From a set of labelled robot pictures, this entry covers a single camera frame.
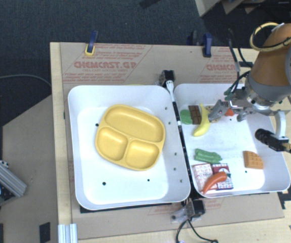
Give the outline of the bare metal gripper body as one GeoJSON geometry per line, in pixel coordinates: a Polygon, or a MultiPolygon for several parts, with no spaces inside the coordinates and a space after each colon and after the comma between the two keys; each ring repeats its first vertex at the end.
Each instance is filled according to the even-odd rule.
{"type": "Polygon", "coordinates": [[[273,104],[274,102],[264,99],[250,88],[236,89],[229,100],[229,105],[235,113],[236,109],[252,108],[253,114],[273,114],[273,104]]]}

